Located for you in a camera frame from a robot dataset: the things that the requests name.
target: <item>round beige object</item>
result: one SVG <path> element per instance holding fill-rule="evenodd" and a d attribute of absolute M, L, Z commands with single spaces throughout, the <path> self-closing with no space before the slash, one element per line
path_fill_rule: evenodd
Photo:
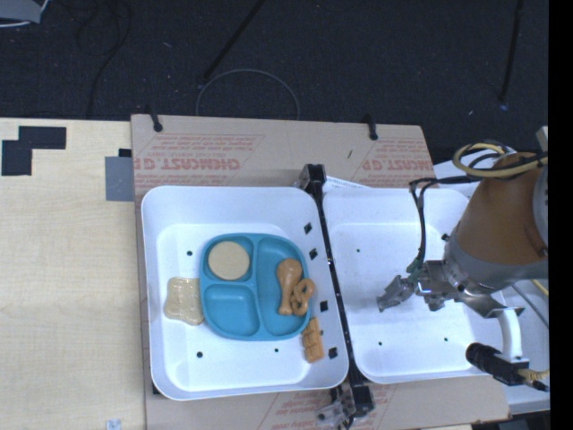
<path fill-rule="evenodd" d="M 251 259 L 237 242 L 219 242 L 209 252 L 209 268 L 223 280 L 237 280 L 248 271 Z"/>

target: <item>cardboard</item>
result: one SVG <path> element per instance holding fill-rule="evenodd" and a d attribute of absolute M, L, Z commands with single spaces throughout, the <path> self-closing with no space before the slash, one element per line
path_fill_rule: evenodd
<path fill-rule="evenodd" d="M 265 393 L 224 399 L 173 401 L 152 392 L 147 286 L 141 240 L 141 199 L 160 185 L 290 186 L 305 164 L 328 176 L 371 187 L 407 187 L 434 176 L 422 129 L 216 117 L 132 116 L 134 195 L 140 266 L 141 331 L 148 429 L 319 429 L 316 411 L 329 391 Z M 490 377 L 422 383 L 371 384 L 375 409 L 353 428 L 398 430 L 508 418 L 500 383 Z"/>

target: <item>blue plate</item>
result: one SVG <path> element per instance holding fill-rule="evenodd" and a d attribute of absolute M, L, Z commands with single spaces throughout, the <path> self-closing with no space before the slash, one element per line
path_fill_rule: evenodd
<path fill-rule="evenodd" d="M 236 280 L 217 277 L 208 263 L 209 253 L 220 242 L 239 244 L 251 260 L 247 272 Z M 235 340 L 285 340 L 299 334 L 310 319 L 281 315 L 281 289 L 276 269 L 286 258 L 303 266 L 301 279 L 309 277 L 304 257 L 291 241 L 268 234 L 225 234 L 211 239 L 201 256 L 200 293 L 207 324 L 217 334 Z"/>

